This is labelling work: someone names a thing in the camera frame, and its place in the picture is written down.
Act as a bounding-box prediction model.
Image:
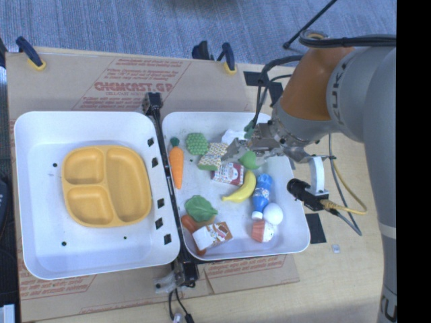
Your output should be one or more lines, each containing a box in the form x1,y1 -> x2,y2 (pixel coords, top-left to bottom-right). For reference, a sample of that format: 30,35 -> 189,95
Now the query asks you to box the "brown cardboard board red print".
4,46 -> 301,323

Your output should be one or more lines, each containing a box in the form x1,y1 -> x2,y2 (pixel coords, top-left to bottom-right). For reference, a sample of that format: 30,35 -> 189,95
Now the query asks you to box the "green lettuce leaf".
184,194 -> 219,223

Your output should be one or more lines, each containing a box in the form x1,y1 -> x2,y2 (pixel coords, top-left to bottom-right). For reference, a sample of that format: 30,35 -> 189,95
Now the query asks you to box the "black block with thin wires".
141,92 -> 165,114
171,258 -> 201,288

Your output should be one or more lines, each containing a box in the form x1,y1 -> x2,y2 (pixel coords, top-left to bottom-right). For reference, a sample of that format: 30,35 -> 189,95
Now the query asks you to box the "white packet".
221,128 -> 248,146

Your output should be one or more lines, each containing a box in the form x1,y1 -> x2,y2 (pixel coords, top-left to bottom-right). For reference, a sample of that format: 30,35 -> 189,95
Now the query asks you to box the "orange carrot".
168,137 -> 185,190

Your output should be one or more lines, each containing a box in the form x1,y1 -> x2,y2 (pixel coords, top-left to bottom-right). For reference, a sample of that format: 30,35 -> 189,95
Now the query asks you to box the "yellow banana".
221,170 -> 257,204

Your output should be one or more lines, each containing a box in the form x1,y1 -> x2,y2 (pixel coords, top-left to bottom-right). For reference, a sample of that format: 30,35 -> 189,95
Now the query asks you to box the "red and white carton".
211,161 -> 245,186

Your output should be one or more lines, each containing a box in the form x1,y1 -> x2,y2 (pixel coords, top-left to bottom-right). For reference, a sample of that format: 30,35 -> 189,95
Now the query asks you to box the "brown and white carton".
191,221 -> 234,252

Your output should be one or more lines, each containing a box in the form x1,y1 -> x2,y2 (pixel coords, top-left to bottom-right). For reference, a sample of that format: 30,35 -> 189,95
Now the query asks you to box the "black cylinder on white bracket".
286,154 -> 330,212

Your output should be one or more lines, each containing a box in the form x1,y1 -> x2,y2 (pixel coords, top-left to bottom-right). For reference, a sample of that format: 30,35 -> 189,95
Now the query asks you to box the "blue bottle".
251,173 -> 274,221

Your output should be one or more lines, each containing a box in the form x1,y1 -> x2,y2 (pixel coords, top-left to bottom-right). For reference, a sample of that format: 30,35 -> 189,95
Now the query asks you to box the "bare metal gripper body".
248,122 -> 306,164

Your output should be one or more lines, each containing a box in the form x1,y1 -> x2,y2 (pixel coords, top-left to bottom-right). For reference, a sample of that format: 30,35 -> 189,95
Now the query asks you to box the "yellow divided plate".
61,145 -> 154,229

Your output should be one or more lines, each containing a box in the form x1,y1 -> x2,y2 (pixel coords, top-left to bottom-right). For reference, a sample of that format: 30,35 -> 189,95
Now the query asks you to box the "green pear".
238,149 -> 262,171

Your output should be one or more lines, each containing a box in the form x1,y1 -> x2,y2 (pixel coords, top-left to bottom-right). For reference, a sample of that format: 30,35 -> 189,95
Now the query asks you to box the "green dotted biscuit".
185,132 -> 210,156

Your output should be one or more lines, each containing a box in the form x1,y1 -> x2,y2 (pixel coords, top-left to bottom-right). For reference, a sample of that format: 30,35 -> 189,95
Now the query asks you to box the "yellow and green patterned carton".
197,141 -> 230,172

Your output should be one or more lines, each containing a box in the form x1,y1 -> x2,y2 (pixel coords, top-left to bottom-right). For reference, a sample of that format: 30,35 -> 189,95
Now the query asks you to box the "white plastic tray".
161,110 -> 311,262
13,110 -> 181,281

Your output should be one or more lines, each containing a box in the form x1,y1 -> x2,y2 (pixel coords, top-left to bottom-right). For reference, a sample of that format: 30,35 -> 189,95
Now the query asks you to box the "white egg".
262,202 -> 284,226

